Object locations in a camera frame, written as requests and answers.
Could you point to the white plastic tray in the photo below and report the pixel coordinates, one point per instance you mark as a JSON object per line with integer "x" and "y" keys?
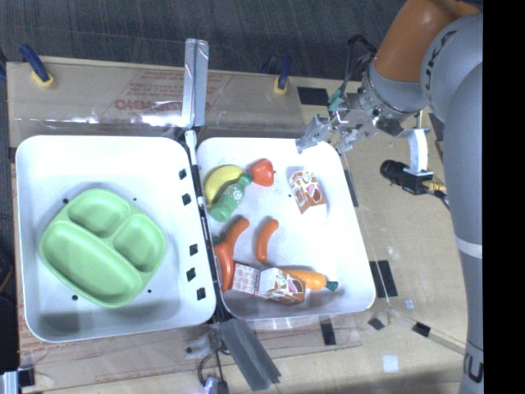
{"x": 328, "y": 261}
{"x": 53, "y": 166}

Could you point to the green divided plate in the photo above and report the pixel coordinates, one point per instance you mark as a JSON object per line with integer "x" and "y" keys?
{"x": 90, "y": 257}

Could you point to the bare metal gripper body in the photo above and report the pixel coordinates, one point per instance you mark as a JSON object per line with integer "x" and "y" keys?
{"x": 356, "y": 118}

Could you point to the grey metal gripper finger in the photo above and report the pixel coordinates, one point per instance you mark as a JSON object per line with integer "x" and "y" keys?
{"x": 346, "y": 141}
{"x": 315, "y": 131}

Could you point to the black cylinder on white bracket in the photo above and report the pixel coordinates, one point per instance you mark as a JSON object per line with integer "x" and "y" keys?
{"x": 410, "y": 175}

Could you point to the orange sausage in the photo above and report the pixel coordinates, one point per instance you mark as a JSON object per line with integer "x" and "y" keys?
{"x": 264, "y": 240}
{"x": 236, "y": 230}

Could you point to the brown cardboard board red print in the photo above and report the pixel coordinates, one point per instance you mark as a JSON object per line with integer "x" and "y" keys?
{"x": 102, "y": 93}

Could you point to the thin black and white rod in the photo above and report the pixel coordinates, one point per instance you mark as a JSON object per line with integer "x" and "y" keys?
{"x": 204, "y": 220}

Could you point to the orange carrot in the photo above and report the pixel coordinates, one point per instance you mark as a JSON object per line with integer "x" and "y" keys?
{"x": 311, "y": 279}

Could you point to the red carrot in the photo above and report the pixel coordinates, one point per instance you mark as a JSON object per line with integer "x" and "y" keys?
{"x": 225, "y": 263}

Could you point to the green bottle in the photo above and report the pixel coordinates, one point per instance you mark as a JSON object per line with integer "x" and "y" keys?
{"x": 229, "y": 201}

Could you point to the yellow banana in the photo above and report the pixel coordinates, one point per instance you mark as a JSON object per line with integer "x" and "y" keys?
{"x": 219, "y": 177}

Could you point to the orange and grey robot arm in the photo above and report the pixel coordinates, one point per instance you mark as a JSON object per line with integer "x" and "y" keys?
{"x": 463, "y": 138}

